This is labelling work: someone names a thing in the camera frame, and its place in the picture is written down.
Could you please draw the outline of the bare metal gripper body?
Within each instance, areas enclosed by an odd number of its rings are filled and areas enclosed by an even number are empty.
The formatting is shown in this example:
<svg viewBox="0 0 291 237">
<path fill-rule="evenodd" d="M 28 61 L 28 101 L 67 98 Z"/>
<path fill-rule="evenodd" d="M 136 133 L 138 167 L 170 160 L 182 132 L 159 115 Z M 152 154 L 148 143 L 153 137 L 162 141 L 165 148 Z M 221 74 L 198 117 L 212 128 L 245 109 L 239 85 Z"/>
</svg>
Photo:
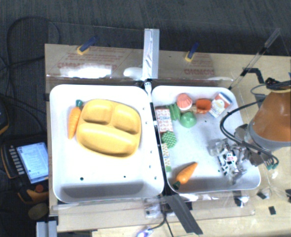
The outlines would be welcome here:
<svg viewBox="0 0 291 237">
<path fill-rule="evenodd" d="M 234 135 L 240 141 L 244 141 L 252 146 L 259 147 L 250 135 L 248 124 L 243 124 L 236 128 Z M 264 163 L 262 154 L 258 150 L 245 147 L 243 160 L 249 160 L 254 166 L 259 166 Z"/>
</svg>

